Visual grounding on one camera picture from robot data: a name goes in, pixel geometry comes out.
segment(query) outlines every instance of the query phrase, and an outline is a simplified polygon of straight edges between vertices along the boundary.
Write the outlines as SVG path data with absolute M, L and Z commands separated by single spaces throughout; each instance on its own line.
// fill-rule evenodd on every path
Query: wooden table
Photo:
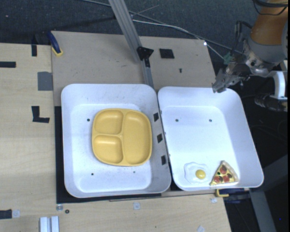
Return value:
M 121 37 L 107 36 L 105 42 L 121 41 Z M 103 35 L 99 35 L 99 40 L 101 47 Z M 154 43 L 158 39 L 142 40 Z M 179 41 L 183 44 L 183 39 L 174 40 Z M 158 198 L 64 203 L 63 210 L 57 211 L 54 105 L 59 102 L 55 90 L 60 85 L 55 81 L 57 75 L 54 91 L 38 90 L 37 77 L 40 72 L 55 74 L 58 63 L 54 64 L 52 58 L 47 45 L 38 45 L 37 56 L 33 57 L 31 45 L 0 43 L 0 61 L 16 62 L 16 68 L 0 68 L 0 210 L 19 210 L 20 214 L 1 219 L 0 232 L 38 231 L 39 218 L 50 216 L 59 217 L 62 232 L 197 231 L 199 226 L 206 232 L 231 231 L 223 199 L 213 193 L 168 191 Z M 40 117 L 49 117 L 49 123 L 33 122 L 32 106 L 39 106 Z M 140 209 L 133 208 L 135 202 Z

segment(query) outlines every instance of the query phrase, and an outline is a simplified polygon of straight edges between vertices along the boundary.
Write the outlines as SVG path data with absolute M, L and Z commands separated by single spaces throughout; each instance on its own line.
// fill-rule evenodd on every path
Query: dark background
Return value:
M 107 3 L 108 0 L 90 0 Z M 200 38 L 222 56 L 228 53 L 235 39 L 237 20 L 254 24 L 258 14 L 252 0 L 125 0 L 132 12 L 183 28 Z M 49 44 L 46 32 L 50 30 L 122 34 L 112 19 L 110 7 L 83 0 L 0 0 L 0 43 L 31 44 L 33 36 L 39 44 Z M 153 22 L 135 15 L 134 19 Z M 140 36 L 194 38 L 170 27 L 135 22 Z M 223 60 L 209 49 L 215 72 Z M 242 97 L 245 113 L 262 167 L 288 153 L 287 113 L 273 112 L 255 105 L 256 93 L 274 91 L 271 79 L 252 77 L 244 87 L 232 89 Z M 289 231 L 288 182 L 266 192 L 268 204 L 278 232 Z M 233 232 L 258 232 L 258 224 L 250 199 L 239 203 L 226 202 Z

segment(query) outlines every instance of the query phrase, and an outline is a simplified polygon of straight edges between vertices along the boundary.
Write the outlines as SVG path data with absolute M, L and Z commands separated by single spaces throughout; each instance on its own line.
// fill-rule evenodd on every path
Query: egg yolk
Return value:
M 198 169 L 195 172 L 195 176 L 197 176 L 199 179 L 204 179 L 206 177 L 206 174 L 202 169 Z

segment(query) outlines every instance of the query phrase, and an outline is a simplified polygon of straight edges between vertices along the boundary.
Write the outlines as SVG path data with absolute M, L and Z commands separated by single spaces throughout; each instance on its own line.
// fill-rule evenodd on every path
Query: yellow plate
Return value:
M 92 150 L 101 162 L 139 166 L 152 151 L 151 125 L 147 116 L 131 109 L 99 111 L 92 126 Z

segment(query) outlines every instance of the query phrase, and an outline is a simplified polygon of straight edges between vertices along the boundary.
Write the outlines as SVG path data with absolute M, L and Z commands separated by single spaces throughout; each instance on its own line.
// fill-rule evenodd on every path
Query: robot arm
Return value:
M 271 104 L 267 108 L 287 111 L 287 98 L 282 95 L 285 90 L 282 78 L 287 80 L 287 72 L 278 74 L 272 69 L 288 59 L 288 0 L 253 1 L 263 8 L 251 28 L 250 35 L 244 39 L 243 52 L 237 55 L 233 53 L 234 51 L 229 53 L 229 58 L 225 61 L 227 67 L 219 70 L 212 88 L 214 92 L 220 93 L 231 85 L 248 80 L 251 75 L 274 78 L 275 94 L 269 97 L 257 96 L 255 102 L 267 107 L 265 105 L 267 100 Z M 242 22 L 237 22 L 237 38 L 241 24 Z

